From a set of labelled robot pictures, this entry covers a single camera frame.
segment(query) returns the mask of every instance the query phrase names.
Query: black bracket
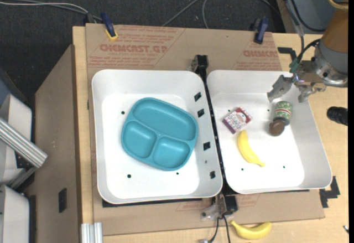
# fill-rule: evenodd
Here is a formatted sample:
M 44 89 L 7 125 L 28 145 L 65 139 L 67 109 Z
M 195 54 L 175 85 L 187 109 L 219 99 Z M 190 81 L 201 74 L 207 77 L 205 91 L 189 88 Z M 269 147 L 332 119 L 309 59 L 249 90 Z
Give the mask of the black bracket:
M 333 176 L 332 183 L 330 185 L 331 190 L 326 191 L 325 189 L 320 189 L 320 199 L 323 208 L 328 208 L 328 199 L 337 199 L 338 195 L 341 193 L 339 192 L 338 184 L 336 177 Z
M 236 197 L 234 195 L 225 195 L 224 199 L 225 199 L 225 206 L 226 206 L 225 214 L 233 214 L 235 211 L 238 210 Z
M 214 116 L 214 110 L 212 108 L 212 103 L 210 99 L 210 93 L 209 93 L 209 88 L 206 82 L 206 68 L 208 67 L 209 62 L 207 55 L 195 55 L 191 64 L 192 71 L 196 74 L 199 74 L 200 77 L 203 80 L 204 83 L 204 89 L 205 89 L 205 94 L 206 94 L 206 99 L 208 102 L 208 107 L 209 107 L 209 112 L 210 112 L 210 117 L 211 117 L 211 124 L 212 124 L 212 129 L 214 133 L 214 138 L 215 138 L 215 145 L 216 145 L 216 150 L 217 150 L 217 156 L 219 159 L 219 164 L 221 168 L 221 175 L 223 179 L 223 187 L 222 187 L 222 194 L 225 195 L 230 191 L 230 186 L 227 184 L 226 181 L 226 175 L 225 175 L 225 169 L 223 167 L 223 161 L 222 161 L 222 154 L 221 154 L 221 148 L 220 148 L 220 143 L 219 143 L 219 138 L 217 134 L 217 128 L 216 128 L 216 121 L 215 121 L 215 116 Z
M 36 242 L 37 232 L 37 208 L 36 197 L 32 195 L 28 198 L 29 201 L 29 243 Z
M 296 52 L 290 47 L 278 47 L 278 52 L 281 54 L 290 54 L 292 61 L 294 61 L 297 57 Z
M 62 213 L 67 208 L 66 194 L 66 188 L 58 193 L 59 213 Z
M 26 161 L 22 156 L 15 152 L 16 166 L 17 168 L 24 168 L 26 171 L 33 167 L 28 161 Z
M 95 19 L 93 18 L 93 15 L 91 13 L 87 13 L 84 17 L 84 25 L 86 25 L 87 23 L 90 24 L 95 23 Z

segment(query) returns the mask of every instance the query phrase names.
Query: can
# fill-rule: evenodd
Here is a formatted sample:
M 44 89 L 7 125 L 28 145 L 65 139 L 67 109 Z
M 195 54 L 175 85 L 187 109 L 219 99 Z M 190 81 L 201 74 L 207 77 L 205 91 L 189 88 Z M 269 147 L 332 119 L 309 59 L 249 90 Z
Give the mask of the can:
M 290 124 L 291 112 L 293 110 L 293 105 L 287 101 L 279 101 L 275 105 L 273 121 L 282 120 L 285 125 Z

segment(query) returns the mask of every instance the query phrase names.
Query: banana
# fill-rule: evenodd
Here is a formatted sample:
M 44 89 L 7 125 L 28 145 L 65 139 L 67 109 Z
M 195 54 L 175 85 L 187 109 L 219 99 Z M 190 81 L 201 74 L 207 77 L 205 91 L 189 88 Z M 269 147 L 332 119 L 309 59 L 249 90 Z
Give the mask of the banana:
M 267 236 L 270 233 L 270 230 L 272 229 L 272 223 L 270 222 L 262 223 L 253 228 L 248 228 L 246 226 L 239 225 L 234 220 L 230 221 L 230 224 L 236 229 L 236 232 L 239 237 L 242 237 L 247 240 L 261 239 Z
M 261 167 L 264 166 L 264 162 L 261 162 L 259 160 L 258 156 L 254 153 L 254 151 L 249 146 L 248 136 L 245 130 L 242 130 L 238 134 L 237 144 L 238 144 L 238 149 L 241 152 L 241 155 L 247 162 L 258 164 Z

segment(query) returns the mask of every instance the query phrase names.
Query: hole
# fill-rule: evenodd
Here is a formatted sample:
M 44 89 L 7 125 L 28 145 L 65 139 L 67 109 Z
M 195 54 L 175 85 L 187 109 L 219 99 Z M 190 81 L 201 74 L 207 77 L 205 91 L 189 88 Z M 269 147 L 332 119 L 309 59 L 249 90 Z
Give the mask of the hole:
M 204 109 L 201 109 L 198 111 L 198 117 L 201 117 L 204 115 Z
M 198 92 L 195 96 L 194 96 L 194 101 L 197 101 L 199 98 L 201 98 L 201 93 Z
M 210 142 L 204 143 L 203 144 L 204 151 L 206 151 L 208 148 L 210 148 Z

